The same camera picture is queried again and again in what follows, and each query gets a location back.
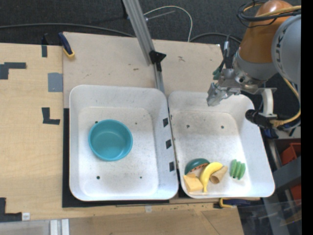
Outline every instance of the toy sink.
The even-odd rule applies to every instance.
[[[172,132],[181,186],[192,198],[268,197],[275,184],[260,129],[245,118],[253,109],[244,95],[233,95],[214,107],[208,107],[207,94],[175,91],[169,96]],[[220,162],[230,169],[236,159],[246,164],[241,180],[232,178],[229,170],[218,184],[209,181],[207,192],[188,193],[184,170],[189,161],[204,158]]]
[[[82,201],[166,200],[178,190],[168,105],[152,88],[80,85],[70,103],[69,187]],[[98,121],[114,119],[132,136],[130,153],[106,162],[89,147]]]

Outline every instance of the red object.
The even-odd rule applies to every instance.
[[[290,146],[280,154],[282,165],[288,164],[301,155],[301,143],[290,143]],[[301,184],[290,188],[294,200],[301,200]]]

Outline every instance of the teal bowl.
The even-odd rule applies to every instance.
[[[107,119],[91,128],[88,142],[92,152],[99,159],[117,161],[125,158],[131,151],[133,136],[125,124]]]

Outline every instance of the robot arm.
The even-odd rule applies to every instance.
[[[233,58],[232,67],[222,69],[218,82],[210,85],[207,104],[218,105],[221,100],[241,91],[261,94],[268,103],[260,114],[268,119],[260,126],[269,128],[269,120],[277,117],[272,112],[272,92],[276,89],[263,88],[263,84],[279,72],[284,79],[297,84],[300,97],[301,7],[292,7],[281,0],[269,0],[246,4],[242,12],[260,4],[262,6],[251,18]]]

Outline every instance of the black hole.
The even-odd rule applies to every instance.
[[[163,119],[163,127],[165,127],[166,125],[168,125],[168,118]]]
[[[170,162],[170,171],[173,171],[174,169],[175,169],[174,162]]]
[[[168,141],[166,141],[165,144],[166,144],[166,149],[168,149],[172,146],[172,142],[170,139]]]

